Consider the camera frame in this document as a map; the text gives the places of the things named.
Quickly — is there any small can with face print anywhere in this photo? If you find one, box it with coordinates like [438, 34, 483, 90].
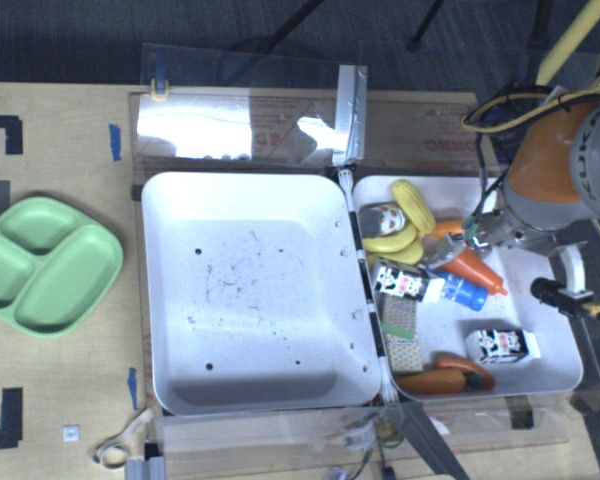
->
[357, 202, 408, 240]

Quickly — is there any patterned packet with green band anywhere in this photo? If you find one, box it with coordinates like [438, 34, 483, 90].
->
[381, 294, 425, 375]

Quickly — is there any orange bottle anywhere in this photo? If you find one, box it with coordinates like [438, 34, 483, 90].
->
[437, 246, 509, 298]

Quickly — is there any blue bottle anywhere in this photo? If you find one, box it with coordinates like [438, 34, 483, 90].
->
[428, 269, 490, 313]

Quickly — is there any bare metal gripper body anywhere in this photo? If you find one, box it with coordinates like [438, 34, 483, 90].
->
[462, 209, 556, 258]

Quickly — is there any orange carrot with green top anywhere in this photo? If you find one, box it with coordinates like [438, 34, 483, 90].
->
[394, 367, 484, 396]

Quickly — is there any green divided plate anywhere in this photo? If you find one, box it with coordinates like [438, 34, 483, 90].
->
[0, 196, 125, 340]

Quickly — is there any cow print milk carton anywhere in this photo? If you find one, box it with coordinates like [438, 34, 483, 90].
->
[371, 261, 447, 304]
[463, 328, 542, 366]

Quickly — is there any black cylinder on white bracket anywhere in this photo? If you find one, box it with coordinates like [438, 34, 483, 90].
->
[529, 244, 597, 320]

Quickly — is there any yellow banana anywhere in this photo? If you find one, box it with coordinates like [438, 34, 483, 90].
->
[366, 240, 426, 267]
[361, 221, 419, 255]

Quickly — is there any white plastic tray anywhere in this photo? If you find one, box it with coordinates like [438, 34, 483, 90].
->
[140, 170, 384, 417]
[352, 174, 585, 402]

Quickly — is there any yellow corn cob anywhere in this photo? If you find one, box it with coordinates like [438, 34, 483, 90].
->
[391, 178, 438, 235]

